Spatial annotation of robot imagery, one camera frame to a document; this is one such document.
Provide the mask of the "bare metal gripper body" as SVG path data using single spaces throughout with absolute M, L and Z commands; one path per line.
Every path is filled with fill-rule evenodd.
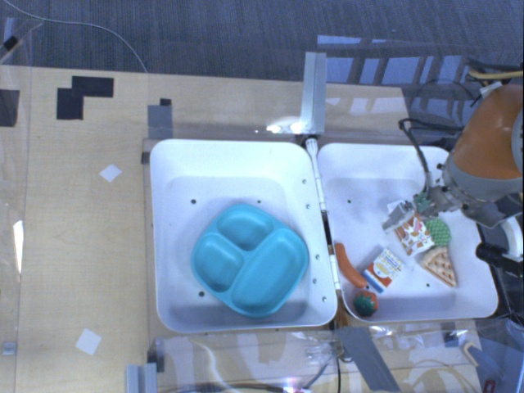
M 415 210 L 424 219 L 434 219 L 439 213 L 453 212 L 462 206 L 462 200 L 457 198 L 448 187 L 426 187 L 413 198 Z

